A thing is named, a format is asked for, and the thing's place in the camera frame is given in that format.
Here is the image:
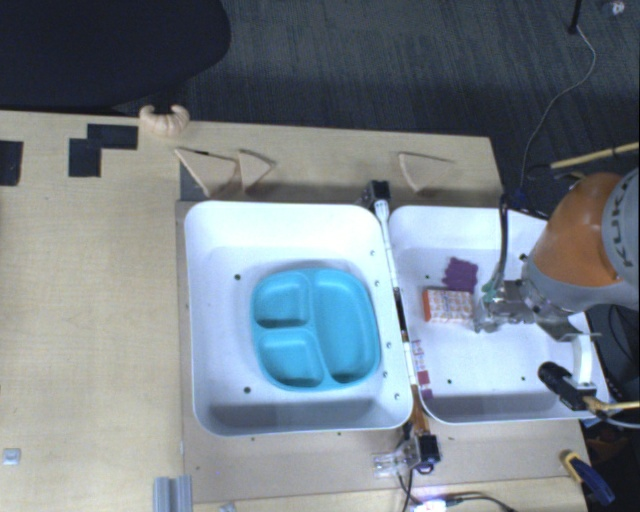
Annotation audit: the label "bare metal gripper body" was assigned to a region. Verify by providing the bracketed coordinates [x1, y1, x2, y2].
[473, 278, 550, 335]

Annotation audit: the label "person's hand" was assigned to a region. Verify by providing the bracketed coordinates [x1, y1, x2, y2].
[138, 103, 192, 137]

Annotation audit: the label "purple grapes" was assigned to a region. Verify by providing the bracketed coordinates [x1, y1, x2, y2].
[443, 256, 479, 293]

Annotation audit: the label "orange and white carton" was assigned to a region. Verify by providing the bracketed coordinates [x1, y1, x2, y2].
[422, 287, 476, 327]

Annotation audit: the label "white plastic tray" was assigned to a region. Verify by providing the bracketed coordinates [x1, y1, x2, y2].
[388, 204, 614, 426]
[183, 199, 415, 438]

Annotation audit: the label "thin black and white rod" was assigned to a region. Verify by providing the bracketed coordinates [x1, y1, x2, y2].
[373, 199, 434, 402]

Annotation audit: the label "blue divided plate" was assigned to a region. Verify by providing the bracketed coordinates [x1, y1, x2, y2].
[249, 267, 383, 393]

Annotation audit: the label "pale wooden stick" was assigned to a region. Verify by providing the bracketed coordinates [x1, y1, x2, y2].
[549, 141, 640, 171]

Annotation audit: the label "person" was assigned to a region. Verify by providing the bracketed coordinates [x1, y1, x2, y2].
[0, 0, 233, 117]

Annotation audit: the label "pale wooden triangle bracket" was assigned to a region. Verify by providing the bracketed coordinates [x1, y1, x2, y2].
[397, 151, 455, 197]
[173, 146, 237, 198]
[237, 148, 277, 194]

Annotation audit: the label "black block with wires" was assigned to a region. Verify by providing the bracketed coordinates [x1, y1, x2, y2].
[361, 179, 391, 207]
[416, 433, 443, 475]

